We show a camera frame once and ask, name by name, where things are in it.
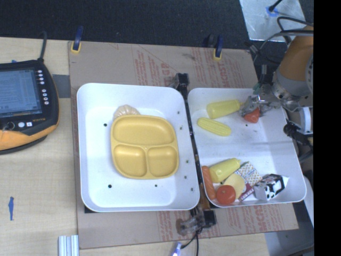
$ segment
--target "corn cob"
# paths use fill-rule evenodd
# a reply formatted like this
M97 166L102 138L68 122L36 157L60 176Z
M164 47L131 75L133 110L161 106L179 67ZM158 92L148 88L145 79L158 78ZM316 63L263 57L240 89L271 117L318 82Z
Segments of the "corn cob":
M231 134L231 128L230 127L228 127L226 124L215 121L214 119L201 117L198 119L197 124L201 128L203 128L203 129L205 129L211 133L221 135L223 137L227 137L228 135Z

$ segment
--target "table surface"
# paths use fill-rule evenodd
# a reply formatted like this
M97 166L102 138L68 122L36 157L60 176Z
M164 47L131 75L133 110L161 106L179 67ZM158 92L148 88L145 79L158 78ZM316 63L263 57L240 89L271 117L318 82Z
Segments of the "table surface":
M1 38L0 63L37 59L41 39ZM68 41L48 40L50 73L69 75ZM60 99L58 128L34 147L0 155L1 255L58 255L58 237L77 235L71 104ZM9 201L13 197L13 220ZM79 255L170 255L174 242L80 250ZM181 256L195 255L193 241ZM264 234L199 240L199 255L269 255Z

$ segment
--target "yellow vegetable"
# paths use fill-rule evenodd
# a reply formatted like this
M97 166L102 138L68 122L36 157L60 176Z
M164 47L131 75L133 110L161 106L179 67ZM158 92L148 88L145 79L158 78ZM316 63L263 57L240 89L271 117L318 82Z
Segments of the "yellow vegetable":
M212 182L222 182L224 179L228 178L232 173L238 170L239 167L240 160L236 158L230 158L209 167L209 173L211 175Z
M223 117L240 109L239 100L226 100L209 103L206 107L209 118Z
M240 195L245 190L245 180L243 177L236 173L232 173L223 183L223 185L230 185L232 186L236 191L236 198L239 198Z
M197 121L198 126L211 133L227 137L231 134L231 128L226 124L207 117L201 117Z

